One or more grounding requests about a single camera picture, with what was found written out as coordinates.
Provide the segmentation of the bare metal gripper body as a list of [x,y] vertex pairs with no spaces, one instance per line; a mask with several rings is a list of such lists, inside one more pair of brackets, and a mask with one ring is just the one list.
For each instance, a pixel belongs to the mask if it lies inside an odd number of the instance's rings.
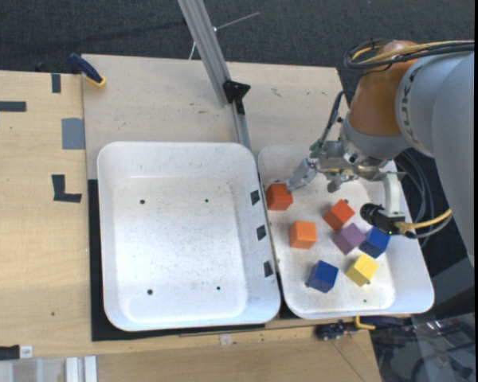
[[348,141],[317,140],[313,144],[313,158],[316,169],[330,181],[381,181],[386,176],[383,168],[387,160],[367,156]]

